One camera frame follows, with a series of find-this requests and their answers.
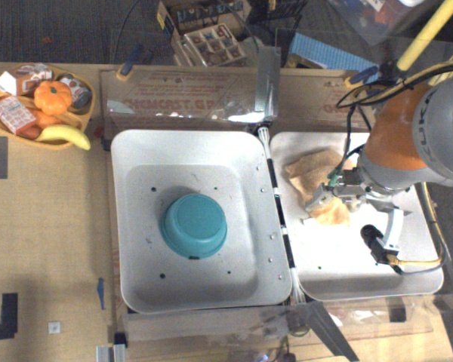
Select yellow banana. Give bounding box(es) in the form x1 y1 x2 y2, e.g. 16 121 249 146
35 124 92 152

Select black cylinder on white bracket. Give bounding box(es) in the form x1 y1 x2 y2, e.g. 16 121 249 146
359 207 405 265

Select white and brown carton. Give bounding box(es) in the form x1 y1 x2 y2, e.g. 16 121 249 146
0 63 54 97

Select red and white carton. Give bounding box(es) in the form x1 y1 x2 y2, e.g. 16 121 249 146
0 95 38 136

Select orange pumpkin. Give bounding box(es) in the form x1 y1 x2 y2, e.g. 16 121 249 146
33 80 74 116

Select teal bowl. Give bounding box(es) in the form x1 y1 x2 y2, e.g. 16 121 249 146
159 192 229 260

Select white plastic tray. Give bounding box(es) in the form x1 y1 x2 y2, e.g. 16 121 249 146
110 129 294 314
269 131 445 302

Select tan cloth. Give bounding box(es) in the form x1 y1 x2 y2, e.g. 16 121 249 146
284 148 359 227

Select orange carrot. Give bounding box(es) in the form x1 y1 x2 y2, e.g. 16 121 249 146
17 109 66 140

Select orange divided plate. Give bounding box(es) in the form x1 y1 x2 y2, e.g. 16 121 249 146
0 63 97 151

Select small red and white can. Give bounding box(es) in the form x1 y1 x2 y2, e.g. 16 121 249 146
57 74 94 110

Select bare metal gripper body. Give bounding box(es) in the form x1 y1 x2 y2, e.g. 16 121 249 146
330 168 396 210

